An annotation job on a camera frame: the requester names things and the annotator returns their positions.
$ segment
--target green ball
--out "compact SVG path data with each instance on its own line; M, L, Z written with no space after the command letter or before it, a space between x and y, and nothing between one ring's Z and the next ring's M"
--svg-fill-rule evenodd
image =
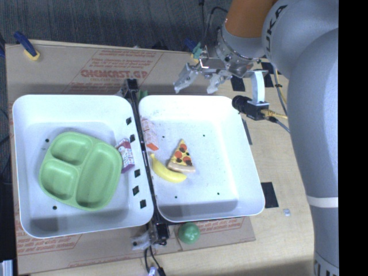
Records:
M195 223L185 223L179 228L179 239L186 244L195 243L200 238L200 229Z

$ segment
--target pizza slice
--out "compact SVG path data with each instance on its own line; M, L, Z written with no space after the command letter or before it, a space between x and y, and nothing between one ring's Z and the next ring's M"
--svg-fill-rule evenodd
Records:
M179 145L167 164L167 167L170 170L181 173L194 173L196 171L196 168L192 164L188 147L183 139L179 142Z

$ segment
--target yellow banana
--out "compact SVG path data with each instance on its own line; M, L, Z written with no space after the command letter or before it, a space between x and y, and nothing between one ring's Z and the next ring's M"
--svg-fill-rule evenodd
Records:
M183 182L186 179L185 174L181 172L171 171L167 167L165 167L159 160L157 160L154 154L150 154L149 156L152 158L152 168L154 172L161 178L172 183Z

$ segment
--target white stripe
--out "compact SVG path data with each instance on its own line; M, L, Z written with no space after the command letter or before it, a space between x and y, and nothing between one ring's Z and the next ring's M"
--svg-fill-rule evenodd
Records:
M309 205L316 206L318 208L338 208L339 198L338 197L324 197L318 198L313 196L306 196L306 200Z

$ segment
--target pepperoni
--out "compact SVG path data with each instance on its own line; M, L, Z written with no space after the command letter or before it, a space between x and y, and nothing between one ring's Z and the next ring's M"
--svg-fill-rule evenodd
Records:
M182 156L183 156L183 155L182 155L182 153L181 153L180 151L176 151L174 155L175 155L175 157L176 157L176 158L178 158L178 159L181 159L181 158L182 158Z

